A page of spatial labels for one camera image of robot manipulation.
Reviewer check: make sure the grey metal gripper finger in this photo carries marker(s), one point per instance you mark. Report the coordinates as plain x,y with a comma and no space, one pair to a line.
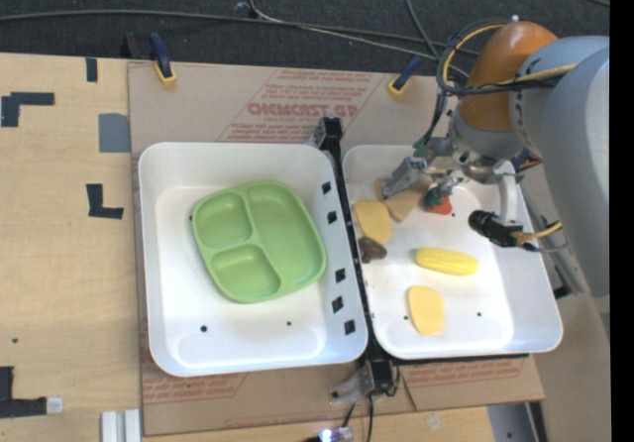
447,186
402,177

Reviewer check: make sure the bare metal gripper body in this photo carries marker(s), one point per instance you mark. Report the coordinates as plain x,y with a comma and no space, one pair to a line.
473,168

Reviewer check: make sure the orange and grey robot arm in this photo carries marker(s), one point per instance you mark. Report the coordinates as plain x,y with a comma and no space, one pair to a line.
564,133

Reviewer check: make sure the red toy strawberry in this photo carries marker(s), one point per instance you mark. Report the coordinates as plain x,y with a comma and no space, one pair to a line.
440,205

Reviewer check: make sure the tan bread slice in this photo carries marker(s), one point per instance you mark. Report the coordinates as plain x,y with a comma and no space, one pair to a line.
402,206

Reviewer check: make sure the yellow corn cob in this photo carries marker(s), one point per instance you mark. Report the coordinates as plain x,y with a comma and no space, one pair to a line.
446,261

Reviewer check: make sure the brown toy food piece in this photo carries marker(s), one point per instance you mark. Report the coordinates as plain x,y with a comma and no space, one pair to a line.
371,250

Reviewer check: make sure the thin black rod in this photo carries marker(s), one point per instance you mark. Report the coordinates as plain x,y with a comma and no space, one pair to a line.
352,242

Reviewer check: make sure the white plastic tray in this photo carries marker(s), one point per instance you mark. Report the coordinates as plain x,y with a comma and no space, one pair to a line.
178,321
495,301

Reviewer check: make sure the green divided plate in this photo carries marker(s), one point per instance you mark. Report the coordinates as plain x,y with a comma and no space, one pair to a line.
277,232

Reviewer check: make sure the brown cardboard board red print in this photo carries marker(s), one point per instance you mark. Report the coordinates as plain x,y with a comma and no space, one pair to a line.
223,103

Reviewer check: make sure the black cylinder on white bracket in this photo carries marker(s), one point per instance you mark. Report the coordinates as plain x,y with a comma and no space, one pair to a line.
495,228

